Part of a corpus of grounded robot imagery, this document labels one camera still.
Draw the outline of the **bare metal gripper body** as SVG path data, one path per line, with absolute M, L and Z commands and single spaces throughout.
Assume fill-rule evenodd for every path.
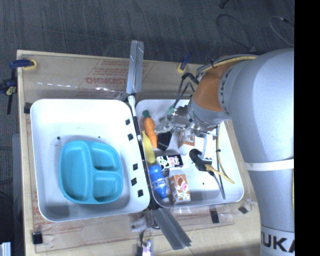
M 175 108 L 171 117 L 171 131 L 187 131 L 191 135 L 204 137 L 217 128 L 217 124 L 209 124 L 200 120 L 192 111 L 190 106 L 179 106 Z

